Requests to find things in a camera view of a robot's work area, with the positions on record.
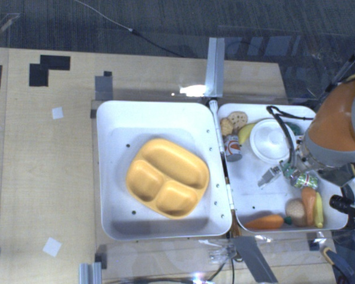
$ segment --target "soda can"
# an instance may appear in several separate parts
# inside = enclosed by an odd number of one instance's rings
[[[301,173],[295,184],[293,185],[296,188],[304,188],[304,187],[310,187],[312,189],[317,189],[318,188],[318,178],[312,175],[309,175],[308,173]]]
[[[224,137],[224,146],[227,161],[234,162],[242,158],[241,147],[237,135],[227,135]]]

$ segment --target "carrot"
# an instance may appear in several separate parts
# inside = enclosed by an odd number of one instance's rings
[[[301,199],[306,213],[306,225],[313,226],[314,224],[314,205],[315,205],[315,190],[310,187],[304,187],[301,190]]]
[[[254,228],[257,230],[275,230],[280,228],[284,223],[283,217],[280,215],[267,215],[246,223],[246,228]]]

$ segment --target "white paper square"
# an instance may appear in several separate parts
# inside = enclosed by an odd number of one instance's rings
[[[43,251],[53,257],[56,257],[62,244],[53,238],[49,238],[46,245],[43,247]]]
[[[53,108],[53,119],[61,119],[63,118],[63,110],[61,107],[55,107]]]

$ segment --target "toy food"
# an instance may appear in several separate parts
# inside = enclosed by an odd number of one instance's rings
[[[243,111],[234,111],[227,118],[231,121],[237,132],[244,127],[249,120],[246,113]]]
[[[223,136],[230,135],[233,132],[234,126],[228,118],[223,118],[220,121],[221,134]]]
[[[238,132],[238,142],[240,145],[242,145],[250,136],[251,130],[254,128],[255,124],[256,123],[246,124],[240,129],[240,131]]]
[[[295,226],[306,226],[305,208],[300,199],[290,200],[285,207],[285,214],[291,217]]]
[[[315,205],[316,193],[315,190],[310,187],[304,187],[301,190],[301,199],[304,204],[306,214],[307,226],[314,225],[314,205]]]
[[[322,198],[320,193],[315,193],[315,205],[314,205],[314,225],[318,228],[324,226],[324,213],[322,209]]]
[[[126,187],[135,199],[171,219],[189,215],[208,184],[205,162],[162,138],[142,146],[126,175]]]
[[[246,228],[256,230],[276,230],[284,224],[284,219],[280,215],[267,215],[246,223]]]

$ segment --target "white bowl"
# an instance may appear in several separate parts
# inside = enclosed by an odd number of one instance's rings
[[[288,126],[287,129],[295,146],[295,134]],[[289,157],[288,141],[275,119],[258,122],[251,131],[250,144],[255,155],[267,163],[276,164]]]

